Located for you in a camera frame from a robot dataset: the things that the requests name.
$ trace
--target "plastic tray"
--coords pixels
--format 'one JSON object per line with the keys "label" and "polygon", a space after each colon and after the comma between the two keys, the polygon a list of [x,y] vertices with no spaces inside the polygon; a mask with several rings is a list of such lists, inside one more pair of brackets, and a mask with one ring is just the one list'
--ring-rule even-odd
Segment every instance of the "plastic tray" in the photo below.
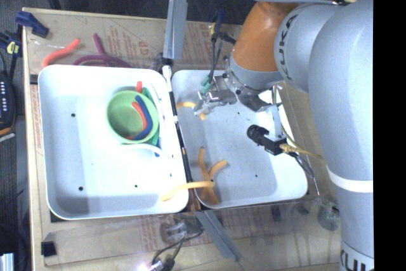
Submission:
{"label": "plastic tray", "polygon": [[[143,82],[160,115],[157,157],[123,145],[109,131],[107,103]],[[66,220],[175,213],[188,191],[166,80],[153,70],[51,65],[39,74],[46,189],[52,212]]]}
{"label": "plastic tray", "polygon": [[[195,102],[197,92],[202,88],[200,82],[208,73],[204,70],[175,73],[172,87],[176,103]],[[194,181],[204,180],[198,164],[201,147],[205,148],[207,170],[223,159],[228,163],[214,176],[213,189],[218,204],[201,199],[201,191],[197,191],[205,206],[218,209],[278,202],[298,199],[307,192],[305,173],[294,158],[285,154],[273,156],[247,136],[247,129],[252,124],[273,129],[269,110],[255,113],[237,102],[216,107],[203,121],[192,109],[182,107],[178,109],[178,119]]]}

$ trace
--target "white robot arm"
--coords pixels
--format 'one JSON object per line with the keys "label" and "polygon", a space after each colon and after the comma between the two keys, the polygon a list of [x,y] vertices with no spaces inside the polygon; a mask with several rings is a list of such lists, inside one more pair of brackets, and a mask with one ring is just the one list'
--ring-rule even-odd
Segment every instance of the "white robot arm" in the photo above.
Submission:
{"label": "white robot arm", "polygon": [[239,101],[259,112],[269,104],[258,95],[283,80],[309,94],[340,212],[342,271],[374,270],[372,40],[373,0],[258,2],[195,108]]}

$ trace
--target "white stripe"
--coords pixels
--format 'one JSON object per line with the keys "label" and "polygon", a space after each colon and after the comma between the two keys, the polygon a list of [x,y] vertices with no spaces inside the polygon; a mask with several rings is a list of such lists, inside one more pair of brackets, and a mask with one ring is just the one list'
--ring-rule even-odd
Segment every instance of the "white stripe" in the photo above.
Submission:
{"label": "white stripe", "polygon": [[360,192],[360,193],[373,193],[374,192],[374,181],[356,181],[347,180],[336,174],[334,174],[329,168],[327,168],[331,181],[347,191]]}

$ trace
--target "green bowl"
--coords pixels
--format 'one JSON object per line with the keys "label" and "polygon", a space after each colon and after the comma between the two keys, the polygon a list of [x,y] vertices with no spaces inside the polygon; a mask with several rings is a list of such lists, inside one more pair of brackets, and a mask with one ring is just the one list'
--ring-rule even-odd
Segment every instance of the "green bowl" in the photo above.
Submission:
{"label": "green bowl", "polygon": [[[130,140],[128,136],[140,134],[143,128],[141,116],[132,106],[137,95],[144,101],[151,115],[152,129],[144,139]],[[113,135],[122,143],[148,143],[159,127],[158,111],[154,103],[136,91],[120,91],[112,97],[107,105],[107,121]]]}

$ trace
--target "table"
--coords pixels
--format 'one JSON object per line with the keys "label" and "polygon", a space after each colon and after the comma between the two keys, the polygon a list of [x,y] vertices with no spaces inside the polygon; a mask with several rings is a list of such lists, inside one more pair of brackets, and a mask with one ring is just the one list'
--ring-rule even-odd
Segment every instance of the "table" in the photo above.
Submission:
{"label": "table", "polygon": [[[172,222],[173,216],[58,221],[50,213],[46,202],[36,77],[42,69],[44,56],[55,48],[66,47],[77,36],[82,40],[81,53],[96,53],[92,38],[95,32],[106,41],[107,53],[120,53],[134,66],[147,68],[152,58],[163,50],[166,20],[37,8],[23,10],[31,12],[49,28],[47,38],[33,35],[29,27],[23,29],[33,270],[137,270],[137,267],[148,265],[154,253],[167,246],[159,236],[160,227]],[[234,38],[240,31],[238,25],[225,25],[224,28]],[[210,67],[209,29],[208,23],[187,22],[183,63],[175,65],[174,72]],[[231,50],[231,44],[224,45],[224,53]],[[67,56],[58,63],[70,64],[75,58],[76,55]],[[284,103],[289,103],[288,118],[290,116],[294,121],[295,138],[308,150],[320,150],[312,119],[306,119],[311,117],[308,98],[288,85],[284,86],[283,93]],[[296,112],[291,105],[298,101],[305,107],[301,112]],[[320,178],[316,191],[330,195],[332,189],[323,162],[312,163]],[[320,229],[315,222],[318,204],[318,200],[300,203],[299,206],[307,210],[305,214],[298,209],[297,202],[218,211],[226,231],[244,252],[243,258],[238,263],[224,259],[210,237],[203,234],[182,247],[173,270],[281,270],[320,264],[325,264],[323,270],[330,267],[337,270],[339,233]],[[56,248],[56,254],[44,256],[48,248]]]}

